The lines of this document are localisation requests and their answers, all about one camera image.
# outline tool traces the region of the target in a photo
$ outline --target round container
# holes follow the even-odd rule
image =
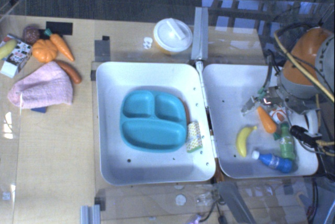
[[[170,55],[185,51],[193,41],[188,25],[173,18],[159,21],[153,30],[153,37],[157,47]]]

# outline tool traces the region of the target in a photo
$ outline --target pink towel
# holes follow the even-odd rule
[[[18,81],[8,93],[8,99],[22,108],[40,108],[55,104],[72,104],[73,90],[70,78],[51,61]]]

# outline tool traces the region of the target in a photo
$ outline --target orange pumpkin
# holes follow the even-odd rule
[[[32,55],[42,63],[48,63],[57,57],[58,49],[50,40],[37,40],[32,46]]]

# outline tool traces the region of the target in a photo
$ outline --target white container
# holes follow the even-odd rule
[[[211,64],[204,69],[219,163],[232,178],[264,178],[312,175],[318,168],[314,153],[295,140],[297,167],[291,173],[269,169],[252,159],[253,150],[280,155],[279,142],[265,132],[256,112],[243,116],[241,108],[262,86],[267,66]],[[215,152],[209,133],[204,98],[197,71],[187,64],[106,62],[96,72],[100,168],[113,185],[201,182],[215,172]],[[174,152],[153,153],[127,146],[120,135],[122,100],[131,91],[150,89],[179,97],[189,111],[189,121],[198,121],[203,148],[192,153],[186,146]],[[238,155],[235,140],[245,125],[257,125],[247,140],[247,157]]]
[[[166,54],[177,54],[190,47],[193,35],[185,23],[173,18],[159,21],[153,30],[158,48]]]

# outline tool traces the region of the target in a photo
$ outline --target plastic bottle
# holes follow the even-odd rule
[[[294,140],[288,131],[288,124],[285,122],[281,124],[282,135],[280,139],[282,158],[294,160]]]
[[[253,151],[252,158],[255,160],[261,160],[266,166],[272,169],[277,169],[283,173],[289,173],[292,169],[291,160],[280,158],[273,154],[260,154],[259,151]]]

